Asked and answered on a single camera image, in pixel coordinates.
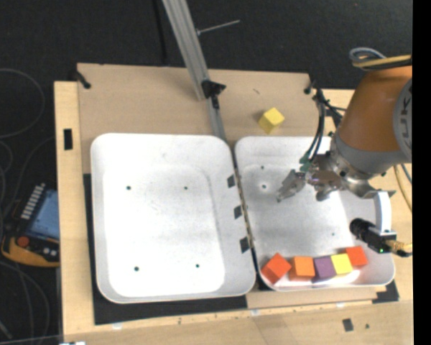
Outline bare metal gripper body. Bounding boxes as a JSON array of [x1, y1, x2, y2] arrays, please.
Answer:
[[306, 153, 379, 198]]

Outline white plastic tray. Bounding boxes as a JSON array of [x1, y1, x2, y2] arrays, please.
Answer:
[[89, 132, 257, 305], [233, 135, 396, 293]]

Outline yellow cube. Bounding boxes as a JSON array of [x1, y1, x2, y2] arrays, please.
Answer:
[[330, 252, 354, 276], [257, 106, 286, 135]]

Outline red-orange cube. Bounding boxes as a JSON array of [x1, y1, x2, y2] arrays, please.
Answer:
[[345, 246, 369, 268], [260, 252, 293, 285]]

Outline purple cube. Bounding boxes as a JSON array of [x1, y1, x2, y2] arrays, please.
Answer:
[[312, 255, 337, 283]]

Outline orange cube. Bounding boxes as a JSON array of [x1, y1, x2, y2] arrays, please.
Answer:
[[288, 255, 316, 282]]

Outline pale wood board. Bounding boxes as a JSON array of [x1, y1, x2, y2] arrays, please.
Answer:
[[75, 62, 389, 311]]

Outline black cylinder on white bracket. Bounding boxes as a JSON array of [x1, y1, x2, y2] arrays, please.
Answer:
[[349, 190, 398, 254]]

